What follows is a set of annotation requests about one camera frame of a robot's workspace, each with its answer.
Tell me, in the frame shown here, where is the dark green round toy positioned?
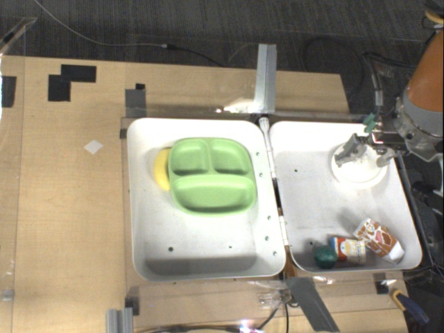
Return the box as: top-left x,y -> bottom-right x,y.
313,244 -> 339,270

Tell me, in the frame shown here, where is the white plastic tray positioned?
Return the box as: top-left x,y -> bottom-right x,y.
126,117 -> 287,282
268,120 -> 424,274

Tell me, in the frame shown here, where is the green divided plate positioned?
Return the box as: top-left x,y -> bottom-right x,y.
167,137 -> 259,218

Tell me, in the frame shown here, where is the brown and white packet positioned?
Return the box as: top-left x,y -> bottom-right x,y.
352,217 -> 406,265

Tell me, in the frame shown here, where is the pale wood board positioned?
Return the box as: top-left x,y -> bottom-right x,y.
0,55 -> 409,333

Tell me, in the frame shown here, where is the white bowl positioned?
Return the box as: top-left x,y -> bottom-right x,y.
330,144 -> 388,189

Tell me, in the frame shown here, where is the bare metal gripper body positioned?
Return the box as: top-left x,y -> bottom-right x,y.
367,125 -> 436,160

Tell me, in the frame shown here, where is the yellow banana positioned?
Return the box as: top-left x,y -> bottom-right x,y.
153,147 -> 172,191

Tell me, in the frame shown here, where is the orange and white small carton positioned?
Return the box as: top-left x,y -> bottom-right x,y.
328,235 -> 368,266

